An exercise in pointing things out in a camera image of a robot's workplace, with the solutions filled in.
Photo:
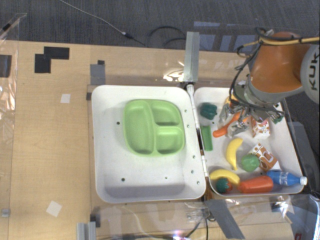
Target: white tape square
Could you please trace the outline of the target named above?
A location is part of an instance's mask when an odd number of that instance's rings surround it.
[[[55,201],[51,201],[51,203],[49,204],[48,208],[46,209],[46,212],[48,214],[51,214],[54,217],[58,217],[61,208],[62,208],[61,204],[58,204]]]
[[[71,94],[62,94],[60,103],[70,103]]]

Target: green plate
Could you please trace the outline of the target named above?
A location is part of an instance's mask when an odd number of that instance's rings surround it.
[[[128,102],[124,107],[123,131],[127,147],[136,155],[173,155],[185,146],[180,111],[165,100]]]

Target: carpeted floor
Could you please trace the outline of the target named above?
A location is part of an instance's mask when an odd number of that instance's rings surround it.
[[[64,0],[110,22],[152,48],[184,49],[187,31],[200,32],[200,48],[234,52],[255,38],[254,27],[319,34],[320,0]],[[15,13],[24,41],[140,47],[101,20],[58,0],[0,0],[0,26]],[[173,26],[149,33],[160,26]],[[293,120],[301,122],[319,162],[319,106],[305,94],[288,98]]]

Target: orange carrot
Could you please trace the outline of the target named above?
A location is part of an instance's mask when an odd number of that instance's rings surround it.
[[[240,112],[237,112],[236,114],[234,114],[233,118],[231,119],[231,121],[229,123],[227,123],[225,126],[221,127],[220,129],[218,130],[215,130],[212,135],[213,137],[215,138],[218,138],[218,137],[221,137],[223,135],[226,135],[227,132],[228,132],[228,127],[231,123],[233,123],[234,121],[237,121],[240,117]]]

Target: banana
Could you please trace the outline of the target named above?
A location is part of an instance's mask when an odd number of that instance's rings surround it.
[[[234,185],[239,185],[240,183],[239,176],[232,171],[225,170],[225,169],[218,169],[210,173],[211,180],[216,181],[220,178],[227,178]]]
[[[230,165],[232,165],[235,171],[238,169],[236,157],[237,149],[241,146],[243,141],[244,140],[242,138],[234,138],[230,141],[228,147],[226,148],[226,160]]]

